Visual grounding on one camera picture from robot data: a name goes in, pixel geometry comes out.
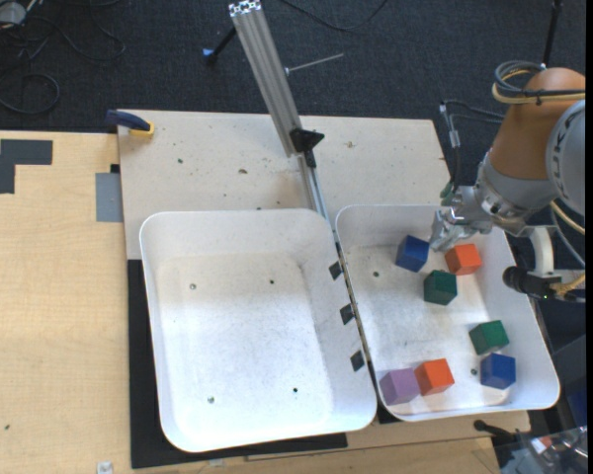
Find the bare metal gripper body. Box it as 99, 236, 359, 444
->
443, 184, 528, 236

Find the orange cube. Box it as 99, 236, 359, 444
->
444, 242, 483, 277
413, 357, 456, 397

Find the blue cube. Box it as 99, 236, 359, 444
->
478, 352, 518, 391
393, 234, 431, 274

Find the green cube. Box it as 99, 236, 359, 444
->
467, 319, 511, 356
422, 269, 459, 307

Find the white plastic tray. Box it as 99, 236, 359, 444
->
334, 202, 562, 423
137, 207, 380, 454

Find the purple cube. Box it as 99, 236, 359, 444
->
378, 367, 422, 407

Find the pale flat board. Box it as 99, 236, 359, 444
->
116, 110, 533, 463

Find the black cylinder on white bracket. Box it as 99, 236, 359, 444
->
501, 222, 568, 302

